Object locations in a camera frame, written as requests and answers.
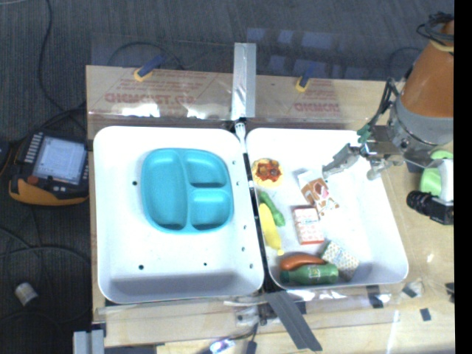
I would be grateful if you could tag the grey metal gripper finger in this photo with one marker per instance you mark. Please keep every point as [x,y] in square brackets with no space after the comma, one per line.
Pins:
[341,160]
[376,168]

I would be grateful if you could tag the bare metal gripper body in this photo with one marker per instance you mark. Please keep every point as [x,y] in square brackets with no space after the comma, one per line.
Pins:
[387,144]

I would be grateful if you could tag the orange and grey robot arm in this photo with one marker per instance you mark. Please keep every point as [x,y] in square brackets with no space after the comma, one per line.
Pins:
[427,83]

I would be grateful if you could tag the white and brown packet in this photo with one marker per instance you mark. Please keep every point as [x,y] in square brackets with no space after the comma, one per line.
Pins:
[317,192]

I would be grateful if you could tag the white plastic tray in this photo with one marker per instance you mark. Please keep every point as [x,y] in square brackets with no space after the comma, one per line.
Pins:
[368,227]
[121,216]

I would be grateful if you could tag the orange and white carton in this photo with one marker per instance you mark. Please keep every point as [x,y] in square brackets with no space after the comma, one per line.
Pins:
[308,225]

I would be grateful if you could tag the yellow pizza slice red topping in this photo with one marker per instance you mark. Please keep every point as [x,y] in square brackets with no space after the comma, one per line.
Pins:
[267,172]

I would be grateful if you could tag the green toy vegetable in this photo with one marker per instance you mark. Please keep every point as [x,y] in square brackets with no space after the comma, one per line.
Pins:
[274,212]

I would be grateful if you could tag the brown cardboard board red print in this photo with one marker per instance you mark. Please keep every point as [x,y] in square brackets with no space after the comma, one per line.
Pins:
[420,242]

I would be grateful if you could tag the white patterned packet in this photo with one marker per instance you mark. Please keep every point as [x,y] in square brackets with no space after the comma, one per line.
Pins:
[341,258]

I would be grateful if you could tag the yellow banana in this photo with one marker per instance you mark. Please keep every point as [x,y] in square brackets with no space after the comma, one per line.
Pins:
[268,227]

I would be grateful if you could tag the brown sausage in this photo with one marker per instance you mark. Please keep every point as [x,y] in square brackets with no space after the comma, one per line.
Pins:
[300,261]

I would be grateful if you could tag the green bottle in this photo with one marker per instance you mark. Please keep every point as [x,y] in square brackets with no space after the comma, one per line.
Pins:
[313,274]

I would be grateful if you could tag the blue divided plate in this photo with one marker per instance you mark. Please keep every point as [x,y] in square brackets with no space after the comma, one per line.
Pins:
[166,190]

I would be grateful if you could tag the small grey can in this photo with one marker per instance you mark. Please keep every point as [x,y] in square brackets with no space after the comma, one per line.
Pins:
[26,293]

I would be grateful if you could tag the black cylinder on white bracket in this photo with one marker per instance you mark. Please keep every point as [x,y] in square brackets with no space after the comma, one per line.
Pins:
[429,203]

